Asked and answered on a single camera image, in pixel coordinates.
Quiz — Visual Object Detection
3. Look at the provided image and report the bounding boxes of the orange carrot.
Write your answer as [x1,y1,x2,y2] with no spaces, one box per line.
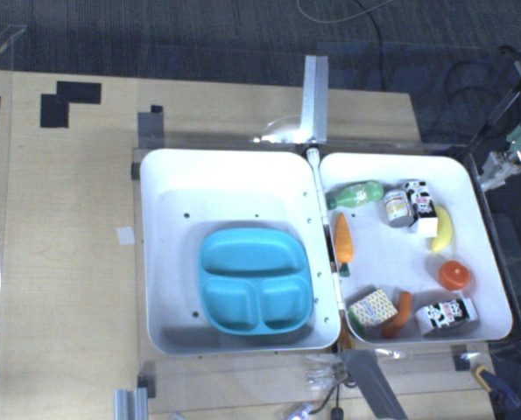
[333,211,356,278]

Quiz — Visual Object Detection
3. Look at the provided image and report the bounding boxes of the yellow patterned carton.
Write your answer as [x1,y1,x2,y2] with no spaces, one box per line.
[347,288,398,334]

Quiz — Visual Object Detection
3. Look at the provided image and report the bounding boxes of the yellow banana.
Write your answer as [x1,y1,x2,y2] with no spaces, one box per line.
[430,204,455,254]

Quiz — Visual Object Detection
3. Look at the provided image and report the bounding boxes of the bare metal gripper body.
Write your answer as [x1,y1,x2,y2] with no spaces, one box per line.
[479,148,521,193]

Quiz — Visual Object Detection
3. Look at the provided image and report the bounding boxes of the blue divided plate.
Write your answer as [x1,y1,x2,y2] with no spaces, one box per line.
[197,227,313,337]

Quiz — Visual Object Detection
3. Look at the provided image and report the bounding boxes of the cow print milk carton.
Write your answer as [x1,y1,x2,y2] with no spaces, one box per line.
[413,297,479,338]
[401,179,440,238]

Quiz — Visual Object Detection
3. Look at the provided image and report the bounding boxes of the white and orange can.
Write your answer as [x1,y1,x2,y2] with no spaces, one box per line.
[382,188,415,228]

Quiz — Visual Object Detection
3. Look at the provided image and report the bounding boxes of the orange round fruit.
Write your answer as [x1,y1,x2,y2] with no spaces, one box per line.
[438,259,471,292]

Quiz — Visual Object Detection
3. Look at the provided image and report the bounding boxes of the green plastic bottle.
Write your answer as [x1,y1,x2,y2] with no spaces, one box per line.
[325,179,385,211]

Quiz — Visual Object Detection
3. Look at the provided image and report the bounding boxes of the orange sausage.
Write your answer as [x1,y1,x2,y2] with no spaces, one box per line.
[381,290,414,340]

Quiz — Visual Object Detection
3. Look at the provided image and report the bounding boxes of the white plastic tray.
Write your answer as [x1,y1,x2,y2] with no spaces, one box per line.
[318,151,515,347]
[138,147,342,358]

